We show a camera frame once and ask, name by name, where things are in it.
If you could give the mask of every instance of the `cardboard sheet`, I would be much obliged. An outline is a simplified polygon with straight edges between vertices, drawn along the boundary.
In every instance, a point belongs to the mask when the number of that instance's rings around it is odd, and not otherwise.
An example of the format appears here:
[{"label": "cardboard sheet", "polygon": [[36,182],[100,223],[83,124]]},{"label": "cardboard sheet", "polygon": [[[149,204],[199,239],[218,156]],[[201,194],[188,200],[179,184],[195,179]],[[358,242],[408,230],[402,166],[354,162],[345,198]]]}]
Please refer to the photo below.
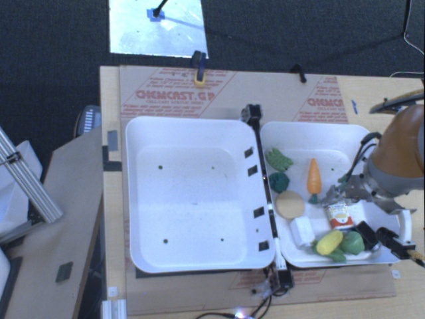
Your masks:
[{"label": "cardboard sheet", "polygon": [[[193,83],[187,68],[122,66],[120,68],[124,221],[126,238],[127,313],[129,315],[214,310],[256,306],[252,288],[262,270],[145,274],[129,257],[129,219],[125,127],[133,117],[239,119],[247,104],[261,104],[265,124],[272,120],[347,123],[345,106],[334,76],[208,70],[204,86]],[[395,296],[387,265],[295,270],[295,288],[274,304],[295,304]]]}]

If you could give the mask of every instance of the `yellow corn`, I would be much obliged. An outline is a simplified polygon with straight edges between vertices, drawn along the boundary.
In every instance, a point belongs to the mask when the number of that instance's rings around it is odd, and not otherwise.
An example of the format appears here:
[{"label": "yellow corn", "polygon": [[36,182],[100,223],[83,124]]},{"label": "yellow corn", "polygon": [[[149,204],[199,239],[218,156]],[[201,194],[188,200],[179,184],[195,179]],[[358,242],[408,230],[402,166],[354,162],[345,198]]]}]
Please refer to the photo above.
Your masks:
[{"label": "yellow corn", "polygon": [[317,243],[316,250],[320,255],[331,254],[339,246],[342,240],[342,232],[333,230],[320,239]]}]

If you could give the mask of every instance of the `dark floor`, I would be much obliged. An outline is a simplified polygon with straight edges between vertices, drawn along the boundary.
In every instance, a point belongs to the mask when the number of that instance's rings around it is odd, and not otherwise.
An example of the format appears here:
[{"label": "dark floor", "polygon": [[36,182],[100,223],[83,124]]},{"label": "dark floor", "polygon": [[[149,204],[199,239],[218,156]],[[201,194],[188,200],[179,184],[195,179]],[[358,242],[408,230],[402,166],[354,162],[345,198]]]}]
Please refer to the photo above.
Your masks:
[{"label": "dark floor", "polygon": [[[300,63],[322,74],[424,71],[423,55],[401,37],[406,0],[201,1],[209,68],[288,72]],[[99,104],[100,66],[189,65],[111,54],[108,0],[0,0],[0,11],[0,126],[16,144],[30,140],[44,166],[72,139],[80,111]],[[425,0],[412,0],[408,34],[422,50],[424,12]]]}]

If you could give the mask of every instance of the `toy carrot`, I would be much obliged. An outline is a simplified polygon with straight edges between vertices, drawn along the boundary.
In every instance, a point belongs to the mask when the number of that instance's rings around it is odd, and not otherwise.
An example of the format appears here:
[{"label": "toy carrot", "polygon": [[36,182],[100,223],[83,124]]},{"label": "toy carrot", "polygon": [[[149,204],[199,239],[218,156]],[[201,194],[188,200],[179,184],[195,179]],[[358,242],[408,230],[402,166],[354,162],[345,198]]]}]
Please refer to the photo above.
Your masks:
[{"label": "toy carrot", "polygon": [[311,198],[308,201],[314,205],[318,204],[319,199],[317,198],[317,194],[321,191],[321,179],[319,167],[317,166],[315,158],[312,158],[310,161],[310,168],[308,171],[307,179],[307,190],[309,193],[311,193]]}]

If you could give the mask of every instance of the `wooden table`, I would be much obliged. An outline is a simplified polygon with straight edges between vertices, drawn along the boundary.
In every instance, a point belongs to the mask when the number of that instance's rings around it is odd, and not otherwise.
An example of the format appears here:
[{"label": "wooden table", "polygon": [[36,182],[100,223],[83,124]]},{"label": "wooden table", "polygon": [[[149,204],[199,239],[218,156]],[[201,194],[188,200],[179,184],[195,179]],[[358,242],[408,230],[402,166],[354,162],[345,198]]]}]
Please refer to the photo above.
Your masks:
[{"label": "wooden table", "polygon": [[[108,145],[108,131],[120,129],[120,79],[118,67],[102,67],[101,104],[102,104],[102,145]],[[372,105],[386,98],[423,88],[420,80],[405,78],[373,78],[338,76],[337,81],[343,97],[348,121],[359,124],[371,131],[383,132],[392,120],[385,114],[369,114]],[[352,100],[357,105],[354,112]],[[121,161],[120,131],[118,130],[118,149],[109,152],[110,161]],[[126,298],[126,274],[124,260],[124,220],[122,203],[122,173],[104,172],[104,213],[106,237],[106,282],[107,287],[116,287],[117,293],[110,294],[109,300]],[[412,216],[412,239],[417,250],[424,252],[424,192],[413,191],[398,198],[406,207],[417,207]],[[395,298],[373,298],[338,302],[320,302],[309,304],[291,304],[271,306],[266,315],[273,318],[419,318],[423,316],[425,270],[410,261],[402,261],[391,267],[400,273],[395,280]],[[172,314],[150,314],[130,318],[195,318],[202,312],[180,312]]]}]

